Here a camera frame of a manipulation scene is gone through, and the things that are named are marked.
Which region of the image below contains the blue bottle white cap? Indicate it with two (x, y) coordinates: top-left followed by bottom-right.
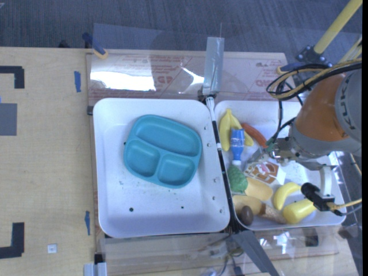
(230, 128), (246, 167)

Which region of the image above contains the blue divided plate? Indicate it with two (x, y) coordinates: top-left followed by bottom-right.
(123, 114), (203, 189)

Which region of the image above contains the black cylinder on white bracket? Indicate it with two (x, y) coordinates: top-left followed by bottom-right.
(300, 165), (336, 212)

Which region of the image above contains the white plastic tray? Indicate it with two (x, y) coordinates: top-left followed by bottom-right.
(92, 97), (231, 239)
(214, 99), (347, 232)

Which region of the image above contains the brown egg-shaped ball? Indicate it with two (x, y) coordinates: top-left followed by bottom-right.
(240, 205), (255, 227)

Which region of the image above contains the yellow banana bunch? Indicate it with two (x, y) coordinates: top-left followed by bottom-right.
(218, 108), (255, 152)

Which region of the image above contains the yellow rounded cylinder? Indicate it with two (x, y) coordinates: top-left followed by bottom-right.
(282, 198), (317, 225)

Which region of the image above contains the orange carrot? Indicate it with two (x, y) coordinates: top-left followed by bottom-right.
(240, 122), (269, 149)

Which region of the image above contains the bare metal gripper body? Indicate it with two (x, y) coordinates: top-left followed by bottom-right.
(269, 138), (302, 163)

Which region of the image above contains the tan waffle cone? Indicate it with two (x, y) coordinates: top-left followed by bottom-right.
(259, 204), (287, 225)

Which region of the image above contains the white and orange carton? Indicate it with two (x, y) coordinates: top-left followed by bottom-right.
(243, 160), (287, 185)

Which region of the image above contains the yellow oval bread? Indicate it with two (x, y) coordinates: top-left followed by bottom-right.
(245, 177), (274, 202)

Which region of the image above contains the green broccoli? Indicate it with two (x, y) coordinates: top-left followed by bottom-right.
(227, 165), (249, 194)

